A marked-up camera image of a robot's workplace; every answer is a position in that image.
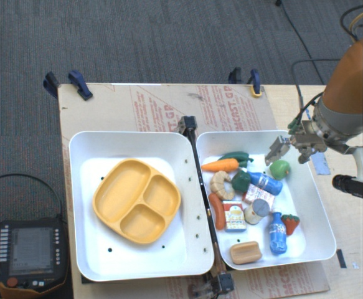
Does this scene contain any black cylinder on white bracket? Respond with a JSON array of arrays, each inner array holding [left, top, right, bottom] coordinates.
[[331, 143, 363, 199]]

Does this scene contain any red and white carton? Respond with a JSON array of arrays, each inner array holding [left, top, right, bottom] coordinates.
[[222, 200, 247, 233]]

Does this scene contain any green chili pepper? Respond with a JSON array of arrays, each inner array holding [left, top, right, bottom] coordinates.
[[217, 151, 255, 169]]

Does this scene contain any red strawberry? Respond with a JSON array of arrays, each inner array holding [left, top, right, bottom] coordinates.
[[281, 214, 301, 237]]

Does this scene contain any beige croissant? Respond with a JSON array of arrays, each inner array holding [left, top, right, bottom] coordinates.
[[209, 170, 236, 201]]

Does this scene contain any cream can with grey lid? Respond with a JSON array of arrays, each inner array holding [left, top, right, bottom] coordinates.
[[243, 198, 271, 225]]

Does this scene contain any green apple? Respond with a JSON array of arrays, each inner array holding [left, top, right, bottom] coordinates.
[[268, 159, 291, 181]]

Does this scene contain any blue bottle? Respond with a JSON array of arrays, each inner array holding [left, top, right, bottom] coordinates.
[[247, 171, 284, 197], [268, 211, 288, 255]]

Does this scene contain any yellow divided plate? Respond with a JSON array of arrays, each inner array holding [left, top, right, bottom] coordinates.
[[92, 158, 182, 245]]

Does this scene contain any thin black rod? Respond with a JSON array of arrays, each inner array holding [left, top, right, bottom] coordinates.
[[185, 128, 229, 274]]

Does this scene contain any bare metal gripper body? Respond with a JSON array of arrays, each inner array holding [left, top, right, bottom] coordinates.
[[289, 119, 360, 155]]

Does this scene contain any black block with wires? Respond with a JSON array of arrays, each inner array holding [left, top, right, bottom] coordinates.
[[177, 115, 199, 136], [210, 272, 235, 296]]

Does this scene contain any red sausage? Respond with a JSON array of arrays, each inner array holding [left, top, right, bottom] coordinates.
[[207, 192, 227, 231]]

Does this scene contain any orange carrot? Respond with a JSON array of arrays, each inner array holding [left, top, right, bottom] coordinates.
[[200, 158, 240, 173]]

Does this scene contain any brown cardboard board red print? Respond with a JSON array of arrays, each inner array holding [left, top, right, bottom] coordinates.
[[57, 83, 331, 299]]

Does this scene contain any tan bread slice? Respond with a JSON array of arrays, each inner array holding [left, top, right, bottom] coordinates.
[[229, 240, 263, 265]]

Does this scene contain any white plastic tray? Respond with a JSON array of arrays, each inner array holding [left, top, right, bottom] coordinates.
[[196, 130, 337, 271], [68, 130, 215, 283]]

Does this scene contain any dark green bell pepper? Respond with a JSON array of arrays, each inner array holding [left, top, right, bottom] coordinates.
[[230, 169, 252, 194]]

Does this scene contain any red and white packet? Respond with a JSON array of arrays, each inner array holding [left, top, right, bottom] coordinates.
[[242, 183, 276, 210]]

